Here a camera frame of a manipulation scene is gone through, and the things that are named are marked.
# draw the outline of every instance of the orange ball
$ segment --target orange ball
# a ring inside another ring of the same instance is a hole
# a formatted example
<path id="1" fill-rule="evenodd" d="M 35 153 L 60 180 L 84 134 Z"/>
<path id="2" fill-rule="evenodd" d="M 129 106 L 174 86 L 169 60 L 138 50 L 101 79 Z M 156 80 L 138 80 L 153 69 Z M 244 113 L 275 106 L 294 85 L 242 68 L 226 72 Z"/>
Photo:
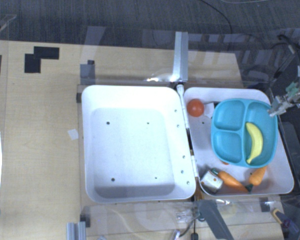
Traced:
<path id="1" fill-rule="evenodd" d="M 186 110 L 190 116 L 197 118 L 204 113 L 205 106 L 199 99 L 195 98 L 189 101 L 189 103 L 186 105 Z"/>

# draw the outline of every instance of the wooden table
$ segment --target wooden table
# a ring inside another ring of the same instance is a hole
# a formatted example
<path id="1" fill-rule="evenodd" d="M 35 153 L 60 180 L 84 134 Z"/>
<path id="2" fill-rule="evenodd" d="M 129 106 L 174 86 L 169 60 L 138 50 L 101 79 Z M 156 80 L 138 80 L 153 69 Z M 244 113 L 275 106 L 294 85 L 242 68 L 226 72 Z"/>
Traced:
<path id="1" fill-rule="evenodd" d="M 98 76 L 146 79 L 158 72 L 171 72 L 174 53 L 0 41 L 3 45 L 9 50 L 0 240 L 63 240 L 67 223 L 77 223 L 81 213 L 79 144 L 68 133 L 78 129 L 80 63 L 94 60 Z M 24 73 L 25 54 L 33 54 L 34 46 L 60 48 L 59 59 L 42 59 L 41 73 Z M 205 79 L 240 80 L 233 55 L 225 58 L 217 53 L 191 52 L 189 72 Z M 279 200 L 273 196 L 270 203 L 282 210 Z M 176 223 L 175 202 L 96 205 L 93 209 L 98 215 L 98 234 L 107 240 L 168 240 L 173 229 L 185 228 L 185 224 Z M 219 210 L 235 239 L 283 239 L 280 225 L 269 212 L 261 212 L 257 199 L 222 205 Z M 215 239 L 206 222 L 196 226 L 200 239 Z M 190 239 L 191 232 L 182 239 Z"/>

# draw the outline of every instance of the carrot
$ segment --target carrot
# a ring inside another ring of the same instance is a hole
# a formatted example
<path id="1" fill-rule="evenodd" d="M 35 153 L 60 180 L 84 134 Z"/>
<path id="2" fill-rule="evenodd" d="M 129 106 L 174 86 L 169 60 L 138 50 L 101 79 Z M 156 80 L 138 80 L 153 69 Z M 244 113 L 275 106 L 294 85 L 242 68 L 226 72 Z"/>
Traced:
<path id="1" fill-rule="evenodd" d="M 223 180 L 223 183 L 227 185 L 228 187 L 231 187 L 233 189 L 242 191 L 242 192 L 248 192 L 248 190 L 242 185 L 239 181 L 237 181 L 234 177 L 232 177 L 229 173 L 221 170 L 217 171 L 216 168 L 213 168 L 211 170 L 215 175 L 217 175 L 221 180 Z"/>
<path id="2" fill-rule="evenodd" d="M 254 186 L 259 186 L 265 175 L 267 166 L 256 169 L 249 177 L 249 183 Z"/>

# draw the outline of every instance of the toy carrot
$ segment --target toy carrot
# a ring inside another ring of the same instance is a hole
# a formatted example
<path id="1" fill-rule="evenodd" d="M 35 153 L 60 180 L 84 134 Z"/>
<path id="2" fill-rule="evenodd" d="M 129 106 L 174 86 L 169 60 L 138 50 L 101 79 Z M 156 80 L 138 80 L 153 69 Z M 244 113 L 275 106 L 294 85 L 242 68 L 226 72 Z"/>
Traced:
<path id="1" fill-rule="evenodd" d="M 267 166 L 256 169 L 249 177 L 249 185 L 246 188 L 249 192 L 252 190 L 253 186 L 259 186 L 264 178 Z"/>
<path id="2" fill-rule="evenodd" d="M 231 187 L 233 189 L 242 191 L 242 192 L 248 192 L 248 190 L 242 185 L 239 181 L 237 181 L 234 177 L 232 177 L 229 173 L 221 170 L 217 171 L 216 168 L 212 168 L 211 172 L 213 172 L 216 176 L 218 176 L 221 180 L 223 180 L 223 183 L 227 185 L 228 187 Z"/>

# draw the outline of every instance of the banana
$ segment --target banana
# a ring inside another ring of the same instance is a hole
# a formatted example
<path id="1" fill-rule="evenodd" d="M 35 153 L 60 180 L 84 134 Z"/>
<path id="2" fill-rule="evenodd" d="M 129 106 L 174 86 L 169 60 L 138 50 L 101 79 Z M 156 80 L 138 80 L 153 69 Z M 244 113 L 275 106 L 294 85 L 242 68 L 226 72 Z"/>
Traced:
<path id="1" fill-rule="evenodd" d="M 250 164 L 253 159 L 255 159 L 261 154 L 264 146 L 264 138 L 260 129 L 255 124 L 251 122 L 246 122 L 245 127 L 248 133 L 250 134 L 252 140 L 251 153 L 249 158 L 246 160 L 246 162 Z"/>

